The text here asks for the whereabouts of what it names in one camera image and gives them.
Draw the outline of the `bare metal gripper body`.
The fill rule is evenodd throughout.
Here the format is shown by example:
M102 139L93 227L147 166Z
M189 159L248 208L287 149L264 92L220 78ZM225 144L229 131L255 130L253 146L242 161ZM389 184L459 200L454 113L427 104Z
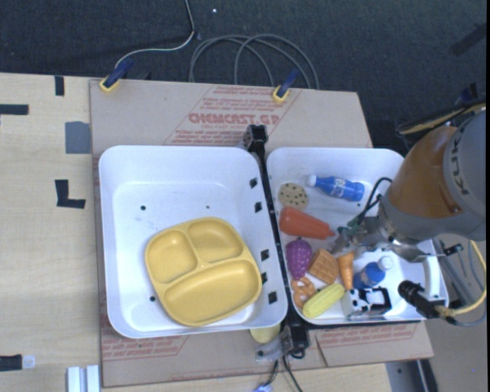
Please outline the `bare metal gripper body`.
M351 240L367 251L390 250L405 261L423 261L430 255L427 247L420 247L420 241L400 232L383 216L365 218Z

